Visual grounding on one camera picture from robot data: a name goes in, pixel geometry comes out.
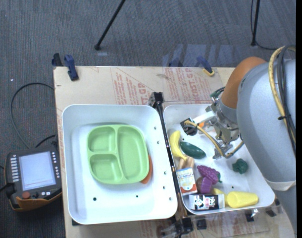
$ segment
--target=cardboard surface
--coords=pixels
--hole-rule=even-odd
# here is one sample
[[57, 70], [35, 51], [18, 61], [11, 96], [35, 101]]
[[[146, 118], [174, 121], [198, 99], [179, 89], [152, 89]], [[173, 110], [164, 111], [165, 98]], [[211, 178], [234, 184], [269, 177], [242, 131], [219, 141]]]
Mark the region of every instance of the cardboard surface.
[[[213, 68], [209, 77], [199, 67], [108, 67], [77, 66], [79, 79], [71, 81], [67, 67], [53, 69], [59, 151], [61, 157], [62, 191], [65, 230], [67, 238], [123, 237], [161, 238], [163, 230], [172, 223], [170, 219], [134, 221], [102, 225], [72, 225], [67, 207], [66, 172], [64, 166], [62, 112], [72, 104], [127, 104], [145, 105], [152, 92], [162, 92], [165, 105], [210, 103], [210, 93], [226, 84], [233, 68]], [[183, 236], [197, 237], [292, 237], [293, 231], [286, 214], [280, 214], [279, 224], [275, 218], [258, 222], [223, 219], [222, 215], [207, 220], [207, 228]]]

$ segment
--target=metal rod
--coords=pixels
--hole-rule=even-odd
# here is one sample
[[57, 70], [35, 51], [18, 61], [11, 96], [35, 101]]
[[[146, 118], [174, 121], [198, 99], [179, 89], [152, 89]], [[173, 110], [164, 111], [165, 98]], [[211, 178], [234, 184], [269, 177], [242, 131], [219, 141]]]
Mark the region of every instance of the metal rod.
[[117, 10], [115, 11], [114, 15], [112, 16], [110, 22], [108, 23], [108, 25], [107, 25], [105, 31], [103, 32], [103, 34], [102, 34], [100, 40], [99, 40], [98, 43], [95, 45], [95, 49], [96, 49], [96, 50], [101, 49], [101, 42], [103, 41], [105, 35], [107, 34], [108, 30], [110, 29], [110, 27], [111, 27], [113, 21], [115, 20], [117, 14], [119, 13], [119, 11], [120, 11], [120, 9], [122, 8], [122, 6], [123, 6], [123, 4], [125, 3], [125, 1], [126, 1], [126, 0], [122, 0], [122, 1], [120, 2], [120, 4], [119, 4]]
[[255, 36], [256, 36], [256, 26], [258, 25], [259, 8], [260, 8], [260, 0], [257, 0], [256, 1], [255, 18], [254, 18], [254, 28], [253, 28], [253, 33], [252, 33], [251, 46], [255, 46], [256, 45]]

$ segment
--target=black clamp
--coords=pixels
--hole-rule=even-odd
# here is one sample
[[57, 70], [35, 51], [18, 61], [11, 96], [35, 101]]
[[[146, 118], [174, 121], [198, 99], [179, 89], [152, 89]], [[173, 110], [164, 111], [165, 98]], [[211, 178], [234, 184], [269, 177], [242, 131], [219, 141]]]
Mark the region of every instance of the black clamp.
[[[73, 56], [71, 55], [65, 55], [64, 57], [64, 61], [65, 61], [65, 65], [68, 67], [68, 75], [70, 76], [70, 79], [76, 80], [78, 79], [78, 75], [75, 69], [75, 61]], [[52, 59], [52, 66], [64, 66], [61, 62], [61, 58], [59, 53], [55, 53], [53, 55], [53, 59]]]

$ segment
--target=toy banana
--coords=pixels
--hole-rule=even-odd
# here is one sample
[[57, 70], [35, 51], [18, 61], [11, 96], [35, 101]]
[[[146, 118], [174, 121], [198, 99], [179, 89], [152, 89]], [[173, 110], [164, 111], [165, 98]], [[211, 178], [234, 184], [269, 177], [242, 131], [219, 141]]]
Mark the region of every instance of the toy banana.
[[169, 138], [169, 143], [173, 156], [186, 160], [187, 156], [182, 153], [179, 147], [180, 136], [181, 132], [179, 130], [174, 131]]

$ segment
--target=green plate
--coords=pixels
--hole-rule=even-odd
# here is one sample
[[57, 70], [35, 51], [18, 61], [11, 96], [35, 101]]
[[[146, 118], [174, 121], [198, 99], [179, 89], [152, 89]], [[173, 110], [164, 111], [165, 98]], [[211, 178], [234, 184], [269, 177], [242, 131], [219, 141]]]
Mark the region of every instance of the green plate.
[[143, 180], [149, 172], [144, 136], [131, 125], [93, 128], [87, 137], [87, 157], [92, 176], [103, 183], [134, 183]]

